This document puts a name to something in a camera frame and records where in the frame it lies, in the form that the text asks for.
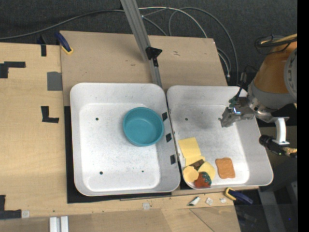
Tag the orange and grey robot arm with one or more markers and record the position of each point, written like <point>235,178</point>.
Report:
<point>270,76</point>

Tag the pale yellow round slice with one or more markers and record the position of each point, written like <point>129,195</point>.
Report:
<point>208,169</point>

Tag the orange toast slice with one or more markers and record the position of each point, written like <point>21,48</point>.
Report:
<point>225,168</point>

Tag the teal bowl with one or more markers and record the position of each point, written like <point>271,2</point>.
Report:
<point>143,127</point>

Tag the pale brown flat board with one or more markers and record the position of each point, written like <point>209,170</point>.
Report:
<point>108,57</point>

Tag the white plastic tray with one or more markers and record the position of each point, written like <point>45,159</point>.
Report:
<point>212,134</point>
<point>108,153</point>

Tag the yellow round biscuit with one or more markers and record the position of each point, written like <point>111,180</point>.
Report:
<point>190,173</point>

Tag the brown chocolate piece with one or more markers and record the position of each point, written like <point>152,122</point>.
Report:
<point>197,164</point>

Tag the red strawberry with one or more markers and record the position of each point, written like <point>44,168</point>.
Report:
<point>201,180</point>

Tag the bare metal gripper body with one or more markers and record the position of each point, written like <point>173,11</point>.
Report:
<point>245,110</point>

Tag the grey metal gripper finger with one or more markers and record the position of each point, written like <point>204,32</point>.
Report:
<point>225,121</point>
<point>230,110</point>

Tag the black cylinder on white bracket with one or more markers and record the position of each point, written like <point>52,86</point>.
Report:
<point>281,129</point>

